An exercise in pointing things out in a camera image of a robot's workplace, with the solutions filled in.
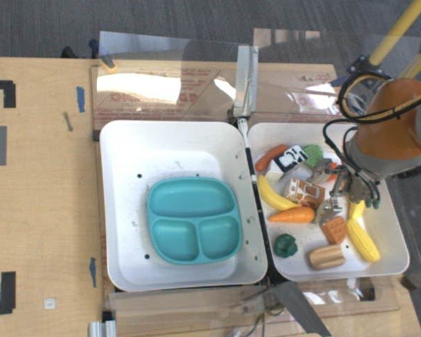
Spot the yellow corn cob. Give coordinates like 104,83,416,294
346,218,381,263

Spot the black and white carton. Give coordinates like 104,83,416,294
265,145,309,182

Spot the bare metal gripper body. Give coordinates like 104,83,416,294
330,168,373,204

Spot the brown waffle biscuit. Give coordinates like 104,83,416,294
321,216,348,246

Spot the green broccoli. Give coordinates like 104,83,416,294
274,233,299,258

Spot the brown cardboard board red print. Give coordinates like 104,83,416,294
91,60,403,316

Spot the brown and white carton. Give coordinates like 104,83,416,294
283,178,327,210

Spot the tan bread roll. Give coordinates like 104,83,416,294
308,244,347,271

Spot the blue divided plate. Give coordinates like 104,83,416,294
146,176,243,266

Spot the white plastic tray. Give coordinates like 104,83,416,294
247,122,410,282
99,119,269,292

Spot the yellow banana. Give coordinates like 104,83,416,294
258,174,303,212

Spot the orange carrot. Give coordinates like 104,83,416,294
268,206,316,224

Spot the orange sausage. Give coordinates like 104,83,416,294
254,144,289,173

